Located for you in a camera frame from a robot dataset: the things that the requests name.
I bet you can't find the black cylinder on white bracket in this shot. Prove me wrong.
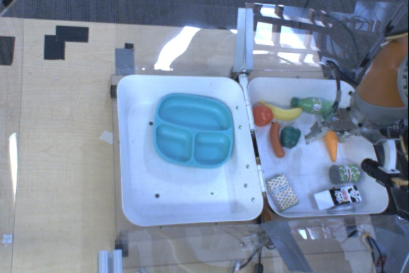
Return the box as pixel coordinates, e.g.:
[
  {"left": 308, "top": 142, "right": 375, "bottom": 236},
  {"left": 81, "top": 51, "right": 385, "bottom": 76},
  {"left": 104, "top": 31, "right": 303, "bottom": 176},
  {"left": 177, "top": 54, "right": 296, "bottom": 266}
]
[{"left": 360, "top": 138, "right": 402, "bottom": 188}]

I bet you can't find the orange carrot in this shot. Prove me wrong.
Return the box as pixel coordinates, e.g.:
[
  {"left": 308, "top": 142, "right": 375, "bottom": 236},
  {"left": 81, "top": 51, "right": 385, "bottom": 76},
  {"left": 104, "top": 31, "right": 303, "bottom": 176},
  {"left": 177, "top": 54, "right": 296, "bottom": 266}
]
[{"left": 324, "top": 130, "right": 339, "bottom": 163}]

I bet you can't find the yellow banana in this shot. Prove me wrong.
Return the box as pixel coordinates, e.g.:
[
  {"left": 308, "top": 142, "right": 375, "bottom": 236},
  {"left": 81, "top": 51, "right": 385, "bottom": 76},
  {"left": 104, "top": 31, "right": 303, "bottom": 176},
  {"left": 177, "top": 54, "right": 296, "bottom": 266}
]
[{"left": 259, "top": 100, "right": 304, "bottom": 121}]

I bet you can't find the dark green toy pepper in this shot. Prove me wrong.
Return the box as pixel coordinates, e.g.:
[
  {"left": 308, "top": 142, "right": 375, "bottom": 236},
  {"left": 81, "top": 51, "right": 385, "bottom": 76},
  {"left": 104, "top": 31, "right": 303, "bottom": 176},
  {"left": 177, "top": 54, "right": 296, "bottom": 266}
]
[{"left": 279, "top": 125, "right": 302, "bottom": 150}]

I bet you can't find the green plastic bottle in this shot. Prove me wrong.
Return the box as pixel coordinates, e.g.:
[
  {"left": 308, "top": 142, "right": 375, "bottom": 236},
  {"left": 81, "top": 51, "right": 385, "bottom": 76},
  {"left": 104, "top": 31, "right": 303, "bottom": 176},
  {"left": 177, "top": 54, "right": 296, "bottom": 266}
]
[{"left": 289, "top": 97, "right": 334, "bottom": 116}]

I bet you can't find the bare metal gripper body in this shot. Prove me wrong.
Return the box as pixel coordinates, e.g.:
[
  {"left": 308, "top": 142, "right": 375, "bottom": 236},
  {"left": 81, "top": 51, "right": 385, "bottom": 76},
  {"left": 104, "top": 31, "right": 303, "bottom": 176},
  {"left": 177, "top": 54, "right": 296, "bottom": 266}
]
[{"left": 327, "top": 105, "right": 362, "bottom": 139}]

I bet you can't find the orange sausage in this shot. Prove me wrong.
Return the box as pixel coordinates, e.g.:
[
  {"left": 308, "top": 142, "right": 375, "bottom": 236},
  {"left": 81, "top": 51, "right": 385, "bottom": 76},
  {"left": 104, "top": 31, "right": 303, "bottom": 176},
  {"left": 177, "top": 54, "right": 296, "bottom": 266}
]
[{"left": 269, "top": 121, "right": 286, "bottom": 159}]

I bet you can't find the black and white milk carton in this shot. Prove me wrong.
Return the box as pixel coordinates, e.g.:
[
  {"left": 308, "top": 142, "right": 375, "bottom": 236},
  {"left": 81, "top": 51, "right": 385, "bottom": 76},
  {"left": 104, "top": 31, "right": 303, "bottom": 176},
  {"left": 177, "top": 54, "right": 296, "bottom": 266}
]
[{"left": 313, "top": 185, "right": 363, "bottom": 211}]

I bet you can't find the green can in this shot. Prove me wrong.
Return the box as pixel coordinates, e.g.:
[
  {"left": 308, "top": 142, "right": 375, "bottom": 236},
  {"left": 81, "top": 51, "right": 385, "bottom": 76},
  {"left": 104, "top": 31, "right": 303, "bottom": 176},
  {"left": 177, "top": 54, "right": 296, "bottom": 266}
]
[{"left": 328, "top": 164, "right": 362, "bottom": 185}]

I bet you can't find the white plastic tray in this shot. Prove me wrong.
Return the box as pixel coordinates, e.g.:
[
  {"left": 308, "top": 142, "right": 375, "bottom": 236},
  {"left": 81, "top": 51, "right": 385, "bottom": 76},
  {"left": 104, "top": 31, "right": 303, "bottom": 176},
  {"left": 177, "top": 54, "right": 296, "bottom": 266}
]
[
  {"left": 247, "top": 76, "right": 390, "bottom": 219},
  {"left": 116, "top": 74, "right": 265, "bottom": 228}
]

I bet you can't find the red toy tomato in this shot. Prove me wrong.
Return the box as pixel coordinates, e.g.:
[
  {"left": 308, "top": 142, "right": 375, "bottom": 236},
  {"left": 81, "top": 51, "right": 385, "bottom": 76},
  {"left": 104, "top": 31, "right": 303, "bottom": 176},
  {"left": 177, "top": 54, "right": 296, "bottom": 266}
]
[{"left": 252, "top": 104, "right": 275, "bottom": 128}]

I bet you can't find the yellow patterned packet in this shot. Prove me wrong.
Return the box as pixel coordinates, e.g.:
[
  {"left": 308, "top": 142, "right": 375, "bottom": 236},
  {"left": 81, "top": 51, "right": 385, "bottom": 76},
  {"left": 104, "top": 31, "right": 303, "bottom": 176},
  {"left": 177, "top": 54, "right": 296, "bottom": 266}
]
[{"left": 265, "top": 173, "right": 300, "bottom": 213}]

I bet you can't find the blue divided plate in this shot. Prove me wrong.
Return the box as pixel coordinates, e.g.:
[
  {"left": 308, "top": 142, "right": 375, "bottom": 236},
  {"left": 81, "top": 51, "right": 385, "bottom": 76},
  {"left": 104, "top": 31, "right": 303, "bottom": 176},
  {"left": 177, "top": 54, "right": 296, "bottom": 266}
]
[{"left": 153, "top": 92, "right": 236, "bottom": 169}]

